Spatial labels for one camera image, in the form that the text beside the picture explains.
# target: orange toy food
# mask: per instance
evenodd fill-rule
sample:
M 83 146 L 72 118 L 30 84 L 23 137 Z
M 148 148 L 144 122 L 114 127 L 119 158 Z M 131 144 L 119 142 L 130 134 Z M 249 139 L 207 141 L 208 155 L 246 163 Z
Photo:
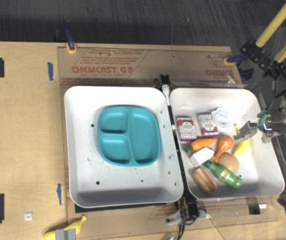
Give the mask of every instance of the orange toy food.
M 216 152 L 214 156 L 211 158 L 211 160 L 218 164 L 221 155 L 228 151 L 229 149 L 233 148 L 234 146 L 234 139 L 228 135 L 223 135 L 221 138 L 219 138 L 218 145 Z
M 192 152 L 194 153 L 194 152 L 199 151 L 205 147 L 211 146 L 212 144 L 214 144 L 217 141 L 218 141 L 217 138 L 198 138 L 198 139 L 192 141 L 190 146 L 185 149 L 185 152 L 186 153 L 192 153 Z

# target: green bottle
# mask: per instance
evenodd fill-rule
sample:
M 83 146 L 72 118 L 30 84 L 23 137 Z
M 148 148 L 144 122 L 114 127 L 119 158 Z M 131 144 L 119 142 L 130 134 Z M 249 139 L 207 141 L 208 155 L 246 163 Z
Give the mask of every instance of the green bottle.
M 241 186 L 242 179 L 225 167 L 216 165 L 211 160 L 207 160 L 203 165 L 210 169 L 213 175 L 217 177 L 221 182 L 224 182 L 231 188 L 238 189 Z

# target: yellow toy banana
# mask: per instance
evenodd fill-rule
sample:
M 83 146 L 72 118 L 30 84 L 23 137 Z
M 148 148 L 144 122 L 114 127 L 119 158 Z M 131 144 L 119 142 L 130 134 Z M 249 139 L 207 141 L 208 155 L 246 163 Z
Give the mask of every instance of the yellow toy banana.
M 237 131 L 240 130 L 240 127 L 236 124 L 235 128 L 237 129 Z M 235 148 L 233 155 L 236 157 L 239 157 L 241 155 L 243 155 L 249 148 L 250 146 L 250 139 L 241 141 Z
M 82 224 L 87 220 L 87 217 L 82 216 L 81 219 L 73 222 L 72 224 L 68 225 L 67 227 L 63 228 L 64 230 L 75 229 L 76 235 L 80 233 Z M 45 240 L 56 240 L 56 231 L 50 231 L 44 234 Z

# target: blue tape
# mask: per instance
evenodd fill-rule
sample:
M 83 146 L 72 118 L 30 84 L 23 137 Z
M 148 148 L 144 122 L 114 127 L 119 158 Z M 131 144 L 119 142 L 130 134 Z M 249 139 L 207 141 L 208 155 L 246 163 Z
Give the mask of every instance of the blue tape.
M 66 39 L 67 39 L 67 43 L 68 43 L 68 46 L 71 50 L 74 50 L 75 47 L 74 47 L 74 38 L 72 36 L 72 32 L 70 29 L 68 29 L 67 27 L 65 27 L 65 35 L 66 35 Z
M 58 196 L 59 205 L 61 206 L 61 205 L 62 205 L 62 190 L 61 190 L 61 184 L 57 184 L 56 193 L 57 193 L 57 196 Z
M 226 61 L 229 62 L 229 63 L 232 63 L 232 62 L 236 62 L 237 63 L 237 62 L 247 61 L 248 58 L 249 58 L 249 56 L 244 55 L 244 54 L 240 54 L 240 55 L 236 55 L 236 56 L 230 57 Z
M 53 64 L 51 62 L 47 63 L 47 72 L 48 72 L 48 77 L 50 81 L 53 81 L 53 75 L 54 75 L 54 71 L 53 71 Z

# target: wooden board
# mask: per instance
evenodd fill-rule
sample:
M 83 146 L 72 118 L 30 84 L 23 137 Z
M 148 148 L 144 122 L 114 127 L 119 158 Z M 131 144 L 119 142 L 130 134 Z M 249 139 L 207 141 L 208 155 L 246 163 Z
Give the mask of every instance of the wooden board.
M 5 77 L 0 78 L 0 194 L 5 196 L 0 240 L 5 237 L 8 240 L 41 240 L 45 232 L 64 228 L 68 221 L 81 217 L 81 213 L 68 216 L 67 208 L 58 70 L 58 47 L 62 46 L 60 43 L 0 42 L 0 58 L 5 62 Z M 116 44 L 95 44 L 95 47 L 156 48 L 155 45 Z M 157 48 L 169 49 L 168 46 Z M 182 49 L 202 51 L 203 47 L 184 46 Z M 208 50 L 228 52 L 229 48 L 208 47 Z M 53 64 L 53 81 L 49 79 L 48 62 Z M 62 205 L 57 195 L 58 184 L 61 184 Z M 246 239 L 286 239 L 286 213 L 277 202 L 273 205 L 278 214 L 276 221 L 220 227 L 220 233 L 215 228 L 187 230 L 182 239 L 223 239 L 222 236 L 224 239 L 245 236 Z M 27 212 L 33 212 L 33 220 L 25 221 Z M 89 213 L 83 226 L 93 222 L 102 225 L 110 214 L 106 211 Z M 144 228 L 144 221 L 139 217 L 132 224 Z M 115 221 L 112 226 L 115 232 L 120 232 L 123 223 Z M 99 238 L 84 233 L 82 230 L 79 236 L 84 240 L 111 238 L 104 232 Z M 115 234 L 113 237 L 153 240 L 164 239 L 166 235 L 124 238 L 128 235 Z

